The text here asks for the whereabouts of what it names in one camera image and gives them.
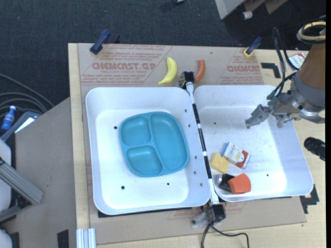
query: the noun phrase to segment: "yellow block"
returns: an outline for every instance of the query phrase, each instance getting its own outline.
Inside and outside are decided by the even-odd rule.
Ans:
[[[229,169],[230,162],[222,157],[218,152],[215,152],[210,161],[210,166],[212,169],[226,174]]]

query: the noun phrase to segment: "blue bottle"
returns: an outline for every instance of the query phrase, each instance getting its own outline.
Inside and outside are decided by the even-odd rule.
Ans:
[[[16,106],[11,105],[9,108],[9,112],[5,115],[4,122],[1,126],[1,130],[3,132],[6,132],[7,130],[9,130],[10,127],[13,125],[14,120],[15,120],[15,110],[16,110]]]

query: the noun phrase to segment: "yellow banana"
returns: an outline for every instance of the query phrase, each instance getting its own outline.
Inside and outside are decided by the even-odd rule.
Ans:
[[[167,65],[168,65],[168,71],[164,76],[164,78],[157,83],[158,85],[171,83],[175,79],[175,76],[177,75],[177,63],[173,58],[167,57]]]

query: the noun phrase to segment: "blue plate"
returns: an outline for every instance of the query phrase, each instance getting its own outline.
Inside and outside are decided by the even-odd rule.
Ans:
[[[119,140],[129,168],[138,176],[155,177],[177,172],[189,160],[189,150],[177,119],[150,112],[125,119]]]

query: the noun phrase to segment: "orange block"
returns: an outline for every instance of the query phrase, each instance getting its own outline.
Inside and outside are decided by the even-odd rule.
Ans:
[[[251,183],[246,174],[238,175],[228,181],[232,194],[243,194],[250,192]]]

